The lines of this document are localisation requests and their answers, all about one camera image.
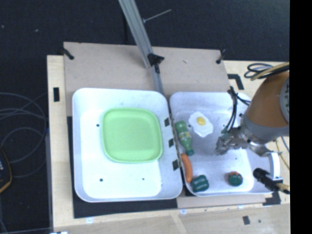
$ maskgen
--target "egg yolk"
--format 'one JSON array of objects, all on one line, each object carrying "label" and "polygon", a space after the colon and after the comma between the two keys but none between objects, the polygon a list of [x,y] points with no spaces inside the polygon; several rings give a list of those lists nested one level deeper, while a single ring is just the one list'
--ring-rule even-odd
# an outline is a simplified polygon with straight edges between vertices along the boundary
[{"label": "egg yolk", "polygon": [[197,118],[196,118],[196,121],[197,121],[197,123],[198,123],[199,125],[201,125],[201,126],[203,126],[203,125],[206,124],[206,121],[205,121],[205,119],[204,119],[203,117],[197,117]]}]

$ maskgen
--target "orange sausage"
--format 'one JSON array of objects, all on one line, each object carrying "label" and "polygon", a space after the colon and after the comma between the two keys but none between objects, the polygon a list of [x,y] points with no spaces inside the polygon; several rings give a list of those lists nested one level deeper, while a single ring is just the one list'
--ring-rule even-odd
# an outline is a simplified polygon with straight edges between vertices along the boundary
[{"label": "orange sausage", "polygon": [[193,179],[192,163],[186,154],[181,154],[181,159],[185,170],[185,180],[186,182],[190,183]]}]

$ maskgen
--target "floor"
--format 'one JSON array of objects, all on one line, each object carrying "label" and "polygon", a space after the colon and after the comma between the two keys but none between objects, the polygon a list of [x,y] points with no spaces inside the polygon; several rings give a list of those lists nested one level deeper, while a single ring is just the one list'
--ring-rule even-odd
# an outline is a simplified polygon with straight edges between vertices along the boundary
[{"label": "floor", "polygon": [[[170,10],[146,21],[152,46],[289,61],[290,0],[136,3],[144,19]],[[14,176],[0,194],[0,232],[49,227],[46,56],[60,54],[64,41],[135,44],[117,0],[0,0],[0,144]]]}]

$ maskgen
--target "green plate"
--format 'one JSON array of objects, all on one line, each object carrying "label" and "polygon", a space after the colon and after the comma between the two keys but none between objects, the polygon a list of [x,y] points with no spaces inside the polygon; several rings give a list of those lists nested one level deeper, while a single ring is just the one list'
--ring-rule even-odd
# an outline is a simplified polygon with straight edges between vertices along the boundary
[{"label": "green plate", "polygon": [[146,109],[113,108],[106,111],[102,139],[105,154],[116,162],[151,162],[163,152],[158,118]]}]

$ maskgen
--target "metal bar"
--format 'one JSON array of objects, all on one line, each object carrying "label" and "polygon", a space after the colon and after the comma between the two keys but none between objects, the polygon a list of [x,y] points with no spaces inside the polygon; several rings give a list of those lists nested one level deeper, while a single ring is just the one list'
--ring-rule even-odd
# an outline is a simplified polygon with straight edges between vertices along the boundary
[{"label": "metal bar", "polygon": [[[137,9],[135,0],[118,0],[120,7],[127,19],[131,33],[136,41],[136,44],[141,52],[143,62],[146,68],[151,68],[148,60],[148,55],[153,54],[152,46],[150,40],[147,36],[145,27],[143,25],[141,16]],[[161,83],[160,74],[152,68],[152,76],[154,81],[155,90],[164,94],[163,87]]]}]

